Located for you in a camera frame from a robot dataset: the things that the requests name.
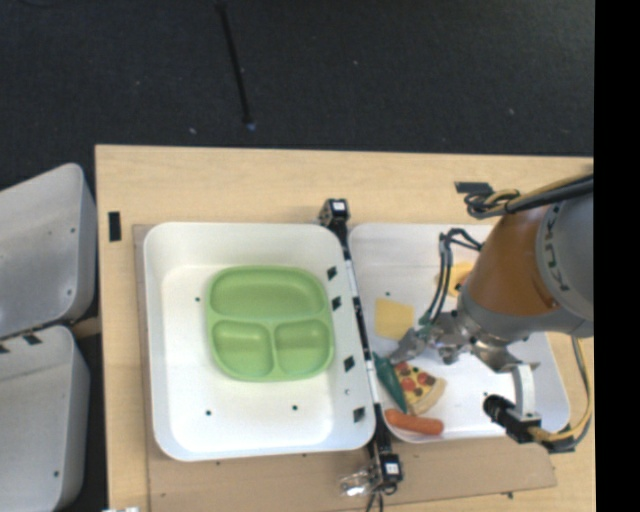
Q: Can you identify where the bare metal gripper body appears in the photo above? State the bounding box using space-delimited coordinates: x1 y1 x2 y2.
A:
423 311 540 374

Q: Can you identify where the yellow cheese slice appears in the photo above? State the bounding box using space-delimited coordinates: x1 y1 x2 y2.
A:
374 298 416 342

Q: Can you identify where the green toy pepper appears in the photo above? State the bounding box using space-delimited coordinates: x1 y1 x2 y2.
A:
371 351 409 413

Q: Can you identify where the toy pizza slice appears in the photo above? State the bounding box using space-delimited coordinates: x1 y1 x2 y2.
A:
393 360 448 418

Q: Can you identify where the yellow toy food piece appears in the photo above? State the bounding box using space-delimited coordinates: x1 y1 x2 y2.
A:
439 261 475 299

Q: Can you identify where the thin black and white rod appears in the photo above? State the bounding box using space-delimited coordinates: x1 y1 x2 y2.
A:
337 222 389 452

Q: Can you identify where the orange toy sausage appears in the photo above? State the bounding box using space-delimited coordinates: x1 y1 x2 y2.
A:
383 408 445 437

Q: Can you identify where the white plastic tray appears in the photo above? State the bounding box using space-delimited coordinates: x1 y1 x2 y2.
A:
347 222 572 445
143 221 378 462

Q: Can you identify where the green divided plate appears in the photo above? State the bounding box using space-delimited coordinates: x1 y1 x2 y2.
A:
204 264 336 384

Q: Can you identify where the black cylinder on white bracket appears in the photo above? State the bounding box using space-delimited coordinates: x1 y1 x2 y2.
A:
482 362 544 445

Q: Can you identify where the black block with thin wires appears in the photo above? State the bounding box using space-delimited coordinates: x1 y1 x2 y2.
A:
371 451 404 484
317 197 352 227

